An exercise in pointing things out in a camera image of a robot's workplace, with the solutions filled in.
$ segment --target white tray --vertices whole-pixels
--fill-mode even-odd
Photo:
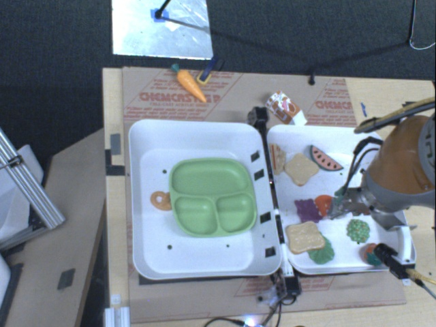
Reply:
[[[129,131],[129,152],[133,259],[141,275],[149,279],[254,276],[269,275],[278,269],[281,252],[268,171],[262,139],[252,126],[138,121]],[[253,154],[258,155],[254,161]],[[172,211],[159,211],[151,204],[154,191],[169,191],[168,177],[174,165],[203,157],[235,159],[248,169],[258,215],[247,232],[196,238],[179,228]],[[260,170],[264,177],[255,180],[254,174]],[[260,217],[267,213],[270,220],[261,222]]]
[[[320,170],[302,187],[294,184],[285,172],[275,176],[283,229],[286,229],[288,225],[301,223],[296,212],[295,200],[315,199],[322,194],[333,196],[334,192],[345,183],[353,158],[353,150],[357,143],[367,136],[370,135],[355,134],[352,128],[345,127],[278,125],[269,131],[268,143],[278,144],[286,152],[286,161],[289,161],[297,153],[304,153],[310,157],[309,146],[313,144],[344,167],[343,170],[336,172]],[[375,145],[369,144],[367,146],[367,148],[371,147],[375,147]],[[375,153],[368,153],[362,160],[360,167],[366,169]],[[349,186],[358,187],[360,182],[361,174],[358,172]],[[402,220],[405,222],[403,212],[396,213],[396,216],[403,218]],[[318,265],[309,258],[307,252],[295,255],[287,250],[292,266],[308,275],[387,270],[384,266],[374,267],[363,262],[360,252],[369,243],[386,243],[398,251],[401,259],[415,262],[416,255],[409,228],[387,232],[371,216],[361,215],[355,218],[367,222],[371,231],[368,241],[358,245],[347,236],[346,227],[351,218],[352,215],[348,214],[342,219],[323,219],[317,224],[319,231],[332,243],[335,252],[332,261]]]

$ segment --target bread slice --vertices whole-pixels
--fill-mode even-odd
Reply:
[[[317,174],[320,168],[317,164],[302,153],[297,153],[291,161],[285,164],[286,174],[292,178],[293,182],[299,187],[307,183],[307,181]]]
[[[326,241],[312,221],[286,227],[288,247],[293,254],[322,249]]]

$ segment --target purple toy food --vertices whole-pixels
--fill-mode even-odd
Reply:
[[[305,221],[313,221],[318,223],[322,219],[322,216],[318,212],[318,208],[312,199],[295,200],[294,203],[297,207],[297,214],[302,223]]]

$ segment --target green plate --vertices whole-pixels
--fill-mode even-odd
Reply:
[[[192,236],[240,234],[257,209],[247,169],[233,159],[190,159],[170,173],[171,205],[178,225]]]

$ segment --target watermelon slice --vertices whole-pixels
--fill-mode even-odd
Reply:
[[[325,154],[321,149],[311,145],[311,158],[323,170],[326,171],[339,171],[343,170],[342,165]]]

